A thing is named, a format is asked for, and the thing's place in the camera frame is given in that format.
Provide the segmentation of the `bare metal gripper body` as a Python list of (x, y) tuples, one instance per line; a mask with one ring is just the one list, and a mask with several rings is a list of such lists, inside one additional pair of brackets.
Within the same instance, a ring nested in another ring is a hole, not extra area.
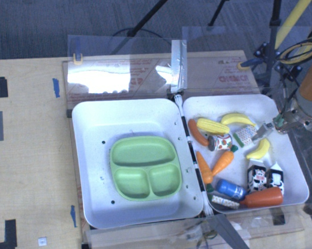
[(312, 132), (312, 101), (304, 98), (291, 99), (274, 118), (274, 125), (280, 133), (301, 127)]

